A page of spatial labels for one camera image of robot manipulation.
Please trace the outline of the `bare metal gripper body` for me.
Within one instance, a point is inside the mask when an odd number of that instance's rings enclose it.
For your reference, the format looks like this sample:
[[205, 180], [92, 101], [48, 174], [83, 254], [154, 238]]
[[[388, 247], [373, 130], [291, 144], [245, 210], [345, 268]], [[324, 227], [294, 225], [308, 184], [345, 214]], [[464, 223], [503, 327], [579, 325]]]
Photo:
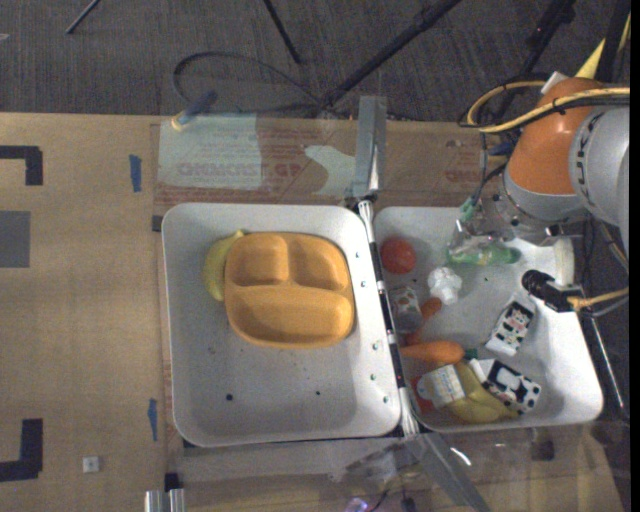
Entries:
[[474, 241], [509, 242], [516, 238], [542, 245], [549, 223], [522, 211], [504, 194], [472, 196], [460, 208], [460, 235]]

